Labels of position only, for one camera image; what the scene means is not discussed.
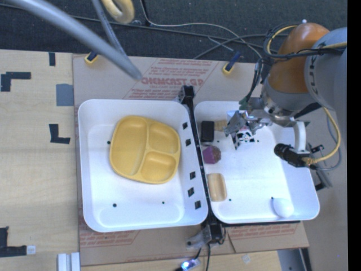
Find yellow divided plate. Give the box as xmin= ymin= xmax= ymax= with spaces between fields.
xmin=108 ymin=115 xmax=182 ymax=185

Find white egg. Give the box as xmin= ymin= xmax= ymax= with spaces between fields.
xmin=271 ymin=197 xmax=295 ymax=219

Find black cylinder on white bracket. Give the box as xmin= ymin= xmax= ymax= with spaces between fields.
xmin=274 ymin=121 xmax=311 ymax=168

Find brown cardboard board red print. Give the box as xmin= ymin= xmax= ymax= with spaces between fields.
xmin=72 ymin=54 xmax=310 ymax=266

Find thin black and white rod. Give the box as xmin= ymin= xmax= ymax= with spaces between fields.
xmin=184 ymin=102 xmax=217 ymax=250

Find white carton with black print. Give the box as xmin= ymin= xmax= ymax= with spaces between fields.
xmin=232 ymin=125 xmax=256 ymax=151

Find black block with thin wires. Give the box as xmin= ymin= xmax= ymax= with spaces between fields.
xmin=179 ymin=85 xmax=196 ymax=104
xmin=208 ymin=222 xmax=226 ymax=244

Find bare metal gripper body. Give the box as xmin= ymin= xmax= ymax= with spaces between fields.
xmin=243 ymin=96 xmax=296 ymax=128

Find tan toy bread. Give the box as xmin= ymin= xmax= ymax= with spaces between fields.
xmin=206 ymin=173 xmax=228 ymax=203

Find white plastic tray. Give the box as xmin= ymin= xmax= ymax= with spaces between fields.
xmin=77 ymin=98 xmax=210 ymax=233
xmin=193 ymin=100 xmax=321 ymax=225

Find purple and brown toy food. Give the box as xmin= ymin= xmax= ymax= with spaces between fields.
xmin=202 ymin=145 xmax=222 ymax=164

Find black rectangular box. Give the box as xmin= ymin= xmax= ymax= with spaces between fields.
xmin=200 ymin=120 xmax=215 ymax=143

